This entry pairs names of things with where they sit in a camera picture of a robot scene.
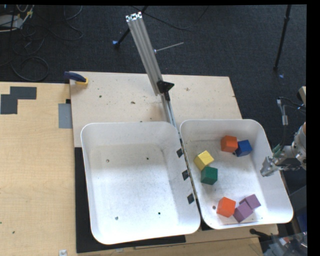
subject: cube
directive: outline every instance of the cube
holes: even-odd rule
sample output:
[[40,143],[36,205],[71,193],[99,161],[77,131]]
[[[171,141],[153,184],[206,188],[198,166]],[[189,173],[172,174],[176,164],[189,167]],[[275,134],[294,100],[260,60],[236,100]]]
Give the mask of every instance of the cube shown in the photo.
[[209,154],[207,150],[198,154],[193,162],[202,171],[207,165],[211,164],[214,161],[214,158]]
[[249,155],[252,151],[249,140],[242,140],[238,142],[238,148],[235,150],[237,157],[243,157]]
[[242,199],[239,204],[242,204],[243,202],[246,202],[252,210],[261,206],[261,203],[255,194],[249,195],[245,199]]
[[237,208],[234,209],[233,217],[238,223],[248,218],[254,211],[250,208],[246,201],[242,202]]
[[235,208],[236,201],[224,196],[218,203],[216,213],[229,218],[235,213]]
[[229,136],[226,135],[224,136],[221,141],[221,151],[224,152],[234,152],[238,148],[238,140],[237,137],[235,136]]
[[201,171],[200,181],[204,184],[213,185],[218,180],[218,169],[210,166]]

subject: black clamp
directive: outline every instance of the black clamp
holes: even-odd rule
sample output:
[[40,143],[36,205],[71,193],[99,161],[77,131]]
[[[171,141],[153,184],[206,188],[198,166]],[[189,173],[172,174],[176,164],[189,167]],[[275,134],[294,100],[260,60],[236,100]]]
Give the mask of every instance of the black clamp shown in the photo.
[[164,97],[167,101],[170,101],[169,90],[175,86],[172,82],[165,82],[159,80],[156,85],[158,86],[159,92],[164,94]]

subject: wooden table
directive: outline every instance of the wooden table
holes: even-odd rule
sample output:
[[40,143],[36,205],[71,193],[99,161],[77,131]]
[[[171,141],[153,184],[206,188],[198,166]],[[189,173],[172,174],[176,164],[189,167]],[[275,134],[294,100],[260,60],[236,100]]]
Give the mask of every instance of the wooden table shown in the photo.
[[[18,99],[17,114],[0,114],[2,255],[57,256],[60,250],[66,250],[68,256],[104,256],[117,252],[128,256],[213,255],[213,252],[221,256],[256,256],[261,253],[259,239],[249,232],[252,227],[199,229],[185,236],[186,243],[170,246],[77,253],[74,148],[79,146],[78,134],[88,122],[87,117],[95,122],[145,122],[165,118],[160,110],[160,97],[155,99],[146,74],[78,73],[89,78],[88,86],[94,89],[91,93],[84,93],[89,92],[89,87],[73,87],[72,81],[70,84],[0,82],[1,95],[10,94],[10,87],[37,88],[36,99]],[[241,119],[228,77],[164,75],[163,79],[175,83],[170,96],[177,124],[186,119]],[[127,86],[140,87],[119,94],[116,91],[119,85],[122,90]],[[103,107],[107,114],[100,115],[100,119],[92,116],[99,112],[92,112],[82,101],[89,96],[95,101],[105,100]],[[73,129],[59,128],[58,104],[70,98]],[[91,107],[96,106],[98,110],[102,104],[95,101]],[[145,105],[150,106],[152,113],[144,109]],[[203,106],[210,111],[200,111]],[[276,224],[253,228],[266,234],[278,233]]]

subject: empty white tray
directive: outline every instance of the empty white tray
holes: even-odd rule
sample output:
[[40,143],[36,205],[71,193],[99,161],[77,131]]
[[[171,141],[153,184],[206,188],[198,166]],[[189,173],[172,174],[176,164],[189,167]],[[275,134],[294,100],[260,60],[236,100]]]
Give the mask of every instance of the empty white tray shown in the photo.
[[[180,126],[186,156],[193,179],[195,193],[205,223],[213,229],[226,229],[260,224],[288,223],[293,209],[279,172],[262,177],[260,169],[267,156],[272,156],[265,131],[251,119],[187,120]],[[235,136],[238,141],[249,140],[252,151],[237,157],[221,151],[221,139]],[[207,150],[214,162],[209,166],[218,169],[218,179],[213,185],[201,183],[201,171],[194,163],[195,157]],[[253,213],[238,223],[231,217],[217,214],[222,197],[239,202],[255,194],[261,203]]]
[[90,123],[81,131],[91,231],[102,244],[194,233],[178,131],[168,122]]

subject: tripod leg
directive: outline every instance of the tripod leg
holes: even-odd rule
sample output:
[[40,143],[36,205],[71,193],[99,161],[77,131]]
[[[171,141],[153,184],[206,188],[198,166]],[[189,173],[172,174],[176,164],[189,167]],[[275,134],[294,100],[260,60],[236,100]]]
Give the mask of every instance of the tripod leg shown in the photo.
[[287,24],[288,24],[288,21],[290,20],[291,6],[292,6],[292,4],[288,4],[287,8],[286,8],[285,17],[284,17],[284,24],[283,24],[283,29],[282,29],[282,35],[281,35],[281,40],[280,40],[280,45],[279,45],[279,49],[278,49],[278,54],[276,56],[275,64],[274,64],[274,67],[273,67],[274,70],[278,69],[281,50],[282,50],[282,46],[284,44],[285,34],[286,34],[286,30],[287,30]]
[[[143,7],[143,9],[141,10],[141,13],[143,14],[145,11],[146,11],[146,9],[148,8],[148,5],[145,5],[144,7]],[[130,32],[130,28],[128,28],[127,30],[126,30],[126,32],[123,34],[123,36],[119,39],[119,41],[113,41],[112,43],[114,44],[114,47],[116,48],[116,49],[118,49],[119,47],[120,47],[120,44],[121,44],[121,42],[126,38],[126,36],[129,34],[129,32]]]

